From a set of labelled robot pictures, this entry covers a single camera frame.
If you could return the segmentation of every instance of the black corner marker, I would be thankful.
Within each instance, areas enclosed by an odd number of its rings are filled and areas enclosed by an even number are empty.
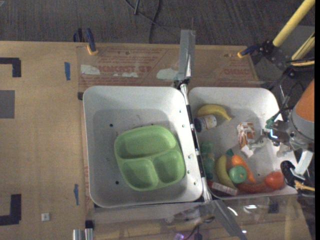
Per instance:
[[[12,77],[21,77],[21,60],[19,58],[0,57],[0,64],[12,64]]]
[[[19,224],[21,221],[21,194],[12,194],[10,214],[0,216],[0,226]]]

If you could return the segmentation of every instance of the carrot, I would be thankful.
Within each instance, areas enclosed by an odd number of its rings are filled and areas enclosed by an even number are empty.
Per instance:
[[[271,192],[272,189],[267,186],[265,182],[259,183],[259,184],[246,184],[246,183],[241,183],[237,184],[236,187],[245,193],[248,194],[259,194],[259,193],[268,193]]]
[[[256,180],[255,180],[255,177],[253,175],[253,173],[250,171],[250,168],[249,166],[247,165],[246,161],[238,154],[234,154],[232,157],[231,157],[231,164],[232,166],[243,166],[246,170],[246,178],[256,184]]]

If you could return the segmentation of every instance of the red tomato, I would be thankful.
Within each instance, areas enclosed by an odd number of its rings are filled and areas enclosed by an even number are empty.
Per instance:
[[[281,171],[272,171],[265,176],[264,183],[273,190],[279,190],[283,187],[285,178]]]

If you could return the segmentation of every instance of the small white block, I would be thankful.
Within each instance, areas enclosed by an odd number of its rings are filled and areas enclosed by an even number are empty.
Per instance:
[[[41,221],[42,222],[50,221],[50,214],[49,213],[41,213]]]

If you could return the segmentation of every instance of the green round object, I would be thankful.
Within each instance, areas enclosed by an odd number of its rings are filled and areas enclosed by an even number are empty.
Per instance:
[[[229,177],[235,184],[243,183],[247,179],[247,170],[242,165],[237,165],[229,170]]]

